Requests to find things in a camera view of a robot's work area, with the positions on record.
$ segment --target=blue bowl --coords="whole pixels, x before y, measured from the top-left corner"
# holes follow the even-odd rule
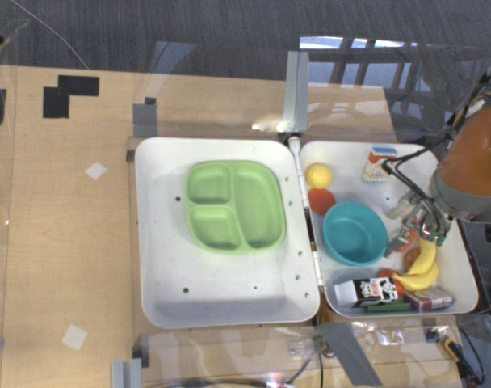
[[[375,263],[388,246],[388,234],[380,217],[365,205],[350,201],[328,210],[322,236],[327,253],[350,266]]]

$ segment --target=table surface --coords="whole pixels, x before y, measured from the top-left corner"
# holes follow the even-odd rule
[[[100,77],[99,96],[72,96],[69,119],[44,119],[43,88],[57,86],[59,74]],[[193,364],[188,369],[179,360],[195,355],[194,344],[208,372],[238,371],[233,359],[227,366],[216,353],[216,346],[228,344],[226,330],[179,336],[153,328],[141,312],[133,280],[134,192],[126,161],[132,105],[146,96],[157,98],[160,134],[269,138],[271,133],[252,133],[251,123],[280,117],[284,82],[0,66],[0,87],[7,89],[6,119],[0,126],[0,387],[109,386],[111,361],[128,360],[141,333],[154,334],[159,342],[176,341],[164,345],[164,354],[178,361],[179,376],[198,368]],[[374,94],[384,102],[382,90],[370,89],[367,95],[339,87],[328,91],[338,102],[362,96],[372,100]],[[322,103],[325,95],[325,88],[311,88],[309,103]],[[331,123],[321,124],[326,128]],[[356,134],[355,141],[394,141],[387,111],[333,124],[340,129],[335,139]],[[377,135],[370,138],[369,133]],[[95,163],[107,169],[98,179],[86,173]],[[323,314],[338,320],[330,312]],[[444,320],[455,328],[453,318]],[[78,350],[62,343],[70,325],[86,333]],[[265,362],[269,340],[277,340],[270,349],[287,347],[269,327],[248,331],[247,337],[239,328],[233,332],[244,358],[256,355]],[[421,348],[426,353],[427,346],[419,344]],[[460,386],[455,363],[444,352],[427,358],[407,352],[404,345],[398,349],[386,361],[377,361],[380,352],[369,350],[386,386]],[[277,365],[297,369],[298,363],[289,359]],[[325,367],[326,381],[348,386],[337,360],[326,360]],[[313,362],[297,386],[316,386],[318,374]],[[164,369],[147,369],[144,385],[165,376]]]

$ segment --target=green plate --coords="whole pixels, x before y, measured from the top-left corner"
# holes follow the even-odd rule
[[[207,250],[267,250],[285,236],[279,185],[272,171],[262,164],[197,164],[188,172],[185,195],[191,235]]]

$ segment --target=yellow banana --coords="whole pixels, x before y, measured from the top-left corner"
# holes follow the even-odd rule
[[[420,254],[407,272],[409,276],[421,275],[428,272],[436,259],[435,242],[429,242],[420,237],[418,243],[420,245]]]
[[[411,292],[415,290],[423,290],[432,285],[439,275],[439,267],[436,262],[432,262],[432,267],[428,272],[413,275],[413,276],[400,276],[397,273],[392,274],[392,278],[398,280],[405,290]]]

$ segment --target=box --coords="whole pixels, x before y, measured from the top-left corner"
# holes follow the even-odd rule
[[[309,142],[301,150],[300,161],[303,169],[316,162],[326,164],[334,174],[329,188],[338,202],[353,200],[369,206],[390,233],[400,222],[389,220],[385,214],[406,193],[406,187],[396,179],[386,183],[362,181],[363,167],[373,146]],[[421,148],[385,146],[397,149],[399,155]],[[195,164],[219,160],[258,162],[274,173],[286,222],[286,233],[275,247],[223,254],[201,248],[191,237],[183,201],[185,178]],[[434,155],[427,153],[401,168],[426,188],[436,166]],[[365,268],[335,262],[324,251],[322,216],[315,213],[311,219],[317,252],[313,251],[294,156],[276,141],[150,138],[136,150],[136,190],[142,306],[150,322],[158,327],[304,322],[317,313],[320,285],[325,286],[327,301],[339,314],[372,318],[373,314],[362,309],[338,306],[334,285],[373,276],[381,268],[401,268],[397,255]],[[439,249],[437,261],[438,285],[451,293],[456,303],[433,314],[472,310],[477,288],[457,225],[452,226]]]

